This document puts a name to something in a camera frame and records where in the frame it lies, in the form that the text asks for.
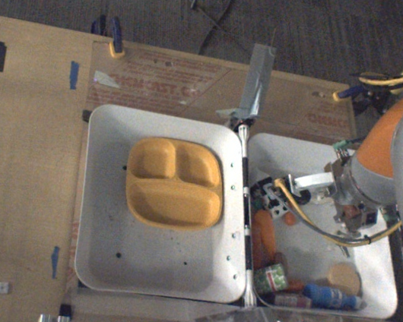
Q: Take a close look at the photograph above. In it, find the white plastic tray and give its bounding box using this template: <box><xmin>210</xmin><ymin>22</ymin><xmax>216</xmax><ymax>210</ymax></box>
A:
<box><xmin>59</xmin><ymin>100</ymin><xmax>274</xmax><ymax>316</ymax></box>
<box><xmin>219</xmin><ymin>129</ymin><xmax>403</xmax><ymax>322</ymax></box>

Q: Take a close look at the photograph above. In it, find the black cylinder on white bracket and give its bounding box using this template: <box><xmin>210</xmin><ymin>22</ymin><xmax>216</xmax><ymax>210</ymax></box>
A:
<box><xmin>245</xmin><ymin>158</ymin><xmax>341</xmax><ymax>228</ymax></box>

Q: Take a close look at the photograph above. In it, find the orange divided plate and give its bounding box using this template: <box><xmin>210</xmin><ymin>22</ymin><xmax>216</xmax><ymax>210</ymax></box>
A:
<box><xmin>116</xmin><ymin>131</ymin><xmax>234</xmax><ymax>238</ymax></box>

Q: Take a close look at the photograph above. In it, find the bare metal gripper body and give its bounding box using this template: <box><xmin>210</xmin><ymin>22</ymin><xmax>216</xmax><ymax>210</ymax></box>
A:
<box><xmin>322</xmin><ymin>162</ymin><xmax>397</xmax><ymax>238</ymax></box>

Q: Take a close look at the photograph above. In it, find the dark red packet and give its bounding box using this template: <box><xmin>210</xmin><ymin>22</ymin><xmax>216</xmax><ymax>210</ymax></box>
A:
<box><xmin>267</xmin><ymin>288</ymin><xmax>314</xmax><ymax>313</ymax></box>

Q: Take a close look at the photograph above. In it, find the tan round biscuit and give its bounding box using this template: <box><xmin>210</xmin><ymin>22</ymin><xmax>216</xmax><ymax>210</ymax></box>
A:
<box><xmin>324</xmin><ymin>260</ymin><xmax>366</xmax><ymax>298</ymax></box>

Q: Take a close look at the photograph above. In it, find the small orange-red piece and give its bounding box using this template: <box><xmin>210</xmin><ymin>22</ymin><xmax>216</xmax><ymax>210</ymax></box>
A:
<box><xmin>284</xmin><ymin>277</ymin><xmax>307</xmax><ymax>295</ymax></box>

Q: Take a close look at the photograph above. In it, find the brown cardboard board red print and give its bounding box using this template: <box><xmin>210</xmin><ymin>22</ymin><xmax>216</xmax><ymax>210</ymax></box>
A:
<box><xmin>49</xmin><ymin>35</ymin><xmax>369</xmax><ymax>322</ymax></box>

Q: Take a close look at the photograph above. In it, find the blue bottle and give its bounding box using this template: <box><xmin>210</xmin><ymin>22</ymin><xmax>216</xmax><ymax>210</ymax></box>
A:
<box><xmin>300</xmin><ymin>282</ymin><xmax>370</xmax><ymax>317</ymax></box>

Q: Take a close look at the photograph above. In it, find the orange carrot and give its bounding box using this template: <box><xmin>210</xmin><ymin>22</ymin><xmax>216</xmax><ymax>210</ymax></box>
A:
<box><xmin>244</xmin><ymin>207</ymin><xmax>285</xmax><ymax>271</ymax></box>

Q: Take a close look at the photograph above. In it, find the small orange round piece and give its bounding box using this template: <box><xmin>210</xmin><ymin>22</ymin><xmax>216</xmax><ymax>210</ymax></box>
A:
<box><xmin>281</xmin><ymin>210</ymin><xmax>300</xmax><ymax>228</ymax></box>

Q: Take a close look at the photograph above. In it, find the green carton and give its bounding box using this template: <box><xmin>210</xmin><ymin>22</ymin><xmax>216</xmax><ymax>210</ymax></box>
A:
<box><xmin>250</xmin><ymin>259</ymin><xmax>293</xmax><ymax>300</ymax></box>

